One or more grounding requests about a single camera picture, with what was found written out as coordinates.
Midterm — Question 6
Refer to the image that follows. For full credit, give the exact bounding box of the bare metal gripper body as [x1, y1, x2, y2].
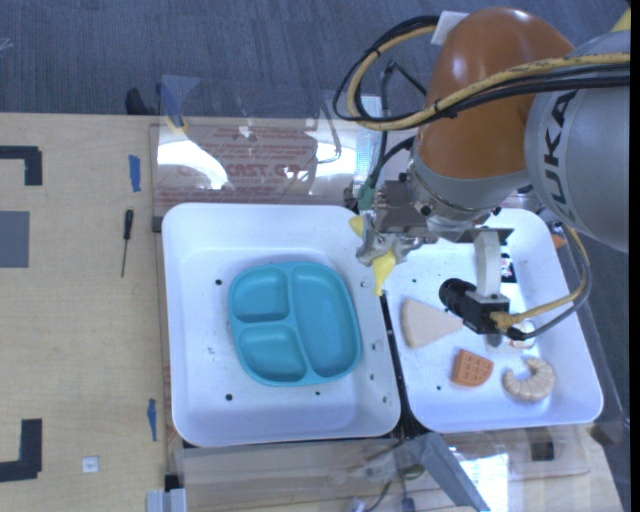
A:
[372, 171, 501, 242]

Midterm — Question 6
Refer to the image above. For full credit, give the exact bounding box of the brown cardboard board, red print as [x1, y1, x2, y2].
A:
[149, 117, 621, 482]

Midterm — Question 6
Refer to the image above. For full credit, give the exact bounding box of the yellow banana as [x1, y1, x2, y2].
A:
[348, 214, 399, 297]

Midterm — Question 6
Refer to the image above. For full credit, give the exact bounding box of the black cylinder on white bracket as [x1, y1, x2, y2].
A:
[438, 228, 515, 336]

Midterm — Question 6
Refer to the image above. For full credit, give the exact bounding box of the black screwdriver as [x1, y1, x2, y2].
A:
[119, 208, 135, 280]

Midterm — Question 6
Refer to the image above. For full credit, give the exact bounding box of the orange waffle biscuit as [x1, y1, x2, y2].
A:
[450, 348, 495, 388]

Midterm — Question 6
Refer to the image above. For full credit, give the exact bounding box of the beige pizza slice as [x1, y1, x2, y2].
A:
[399, 297, 465, 350]

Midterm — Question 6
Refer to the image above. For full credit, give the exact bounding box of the blue divided plate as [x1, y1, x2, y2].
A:
[227, 261, 363, 387]

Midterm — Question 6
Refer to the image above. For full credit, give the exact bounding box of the beige croissant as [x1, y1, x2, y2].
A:
[501, 355, 557, 404]

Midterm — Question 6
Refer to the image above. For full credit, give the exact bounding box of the white plastic tray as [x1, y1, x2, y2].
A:
[382, 207, 605, 435]
[160, 202, 403, 448]

